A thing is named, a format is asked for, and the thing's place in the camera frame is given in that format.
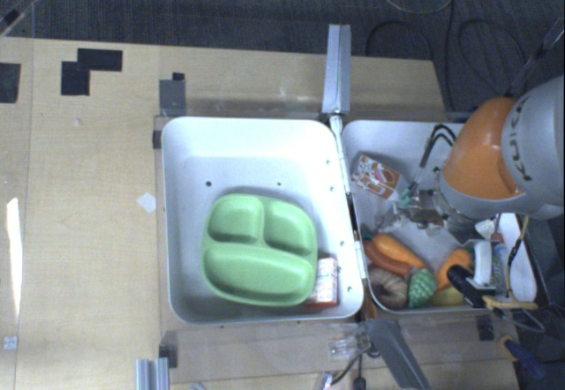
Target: wooden surface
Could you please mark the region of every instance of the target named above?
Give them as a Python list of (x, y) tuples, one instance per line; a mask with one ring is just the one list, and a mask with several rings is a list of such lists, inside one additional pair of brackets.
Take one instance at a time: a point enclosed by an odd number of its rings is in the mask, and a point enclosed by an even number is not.
[[(89, 97), (61, 96), (61, 62), (75, 61), (78, 47), (123, 50), (123, 71), (91, 72)], [(156, 216), (136, 200), (146, 192), (155, 194), (151, 136), (158, 114), (159, 78), (184, 72), (189, 107), (201, 103), (220, 114), (233, 107), (280, 109), (288, 108), (289, 103), (316, 109), (324, 63), (324, 56), (71, 41), (34, 43), (25, 277), (15, 388), (133, 388), (135, 360), (154, 359), (157, 354)], [(354, 58), (352, 66), (352, 91), (358, 94), (354, 106), (380, 113), (382, 118), (442, 119), (431, 63)], [(21, 107), (24, 102), (2, 109)], [(9, 119), (0, 117), (0, 126), (5, 128)], [(7, 158), (0, 154), (0, 159), (4, 165)], [(458, 336), (461, 327), (457, 324), (443, 327), (440, 336), (416, 335), (422, 330), (418, 326), (405, 329), (414, 332), (409, 342), (415, 355), (428, 356), (423, 369), (433, 385), (517, 388), (512, 366), (493, 343), (481, 345), (473, 336), (472, 321), (462, 322), (469, 335), (463, 338)], [(230, 347), (237, 354), (237, 343)], [(327, 345), (312, 347), (325, 349)], [(281, 352), (291, 355), (292, 349), (285, 348)], [(477, 358), (481, 354), (485, 360)], [(8, 361), (6, 357), (2, 355), (2, 360)], [(211, 366), (214, 358), (203, 350), (194, 359), (207, 360)], [(242, 376), (246, 366), (252, 367), (241, 361), (237, 365)], [(334, 371), (341, 366), (343, 363), (336, 363)], [(368, 388), (395, 388), (382, 361), (367, 366), (371, 367)], [(2, 363), (0, 370), (1, 388), (12, 388), (10, 366), (6, 371)], [(204, 385), (208, 390), (310, 390), (316, 378), (316, 373), (306, 373)], [(187, 390), (190, 384), (173, 388)], [(338, 388), (349, 388), (347, 380)]]

